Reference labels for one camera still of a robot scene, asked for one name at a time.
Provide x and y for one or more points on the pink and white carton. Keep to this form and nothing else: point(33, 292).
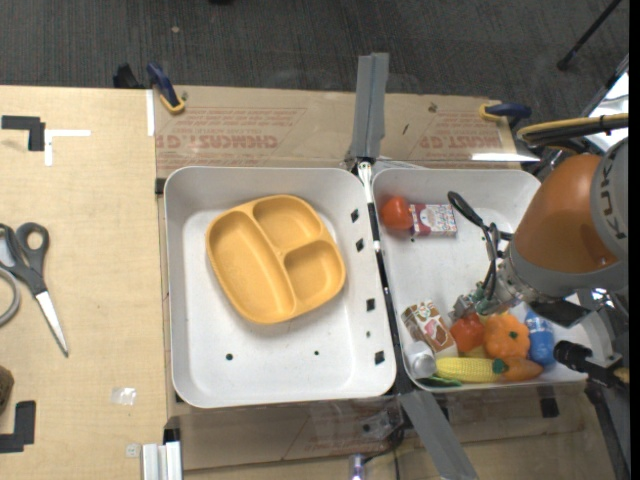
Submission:
point(435, 219)

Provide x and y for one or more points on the brown cardboard board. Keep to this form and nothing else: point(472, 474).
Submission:
point(280, 128)

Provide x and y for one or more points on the yellow toy corn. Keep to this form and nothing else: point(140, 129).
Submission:
point(467, 369)

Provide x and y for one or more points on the dull grey metal gripper finger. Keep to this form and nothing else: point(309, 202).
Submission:
point(463, 308)

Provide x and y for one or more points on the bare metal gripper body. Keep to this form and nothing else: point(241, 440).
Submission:
point(514, 288)

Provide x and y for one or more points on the blue bottle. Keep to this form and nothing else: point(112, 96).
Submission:
point(541, 340)

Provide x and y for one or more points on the white plastic tray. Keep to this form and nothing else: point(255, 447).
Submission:
point(440, 268)
point(280, 358)

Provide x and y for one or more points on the small silver can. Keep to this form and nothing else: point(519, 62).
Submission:
point(421, 362)

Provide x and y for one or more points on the brown round object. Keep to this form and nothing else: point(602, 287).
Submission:
point(5, 388)

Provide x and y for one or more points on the brown and white carton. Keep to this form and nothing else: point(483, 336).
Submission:
point(432, 328)

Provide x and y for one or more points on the orange divided plate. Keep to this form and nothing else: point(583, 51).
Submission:
point(272, 258)

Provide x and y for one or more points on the orange toy carrot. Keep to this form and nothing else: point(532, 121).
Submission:
point(522, 369)

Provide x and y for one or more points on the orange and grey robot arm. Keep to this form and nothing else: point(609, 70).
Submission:
point(560, 223)

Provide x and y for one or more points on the green flat toy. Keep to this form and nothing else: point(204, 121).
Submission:
point(440, 381)

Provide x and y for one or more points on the orange toy pumpkin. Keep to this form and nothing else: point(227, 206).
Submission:
point(506, 337)

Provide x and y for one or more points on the black cylinder on white bracket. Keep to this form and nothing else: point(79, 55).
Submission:
point(575, 355)

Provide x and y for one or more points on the red toy pepper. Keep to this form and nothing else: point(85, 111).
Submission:
point(466, 333)

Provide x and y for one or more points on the red toy tomato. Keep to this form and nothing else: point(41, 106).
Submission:
point(396, 213)

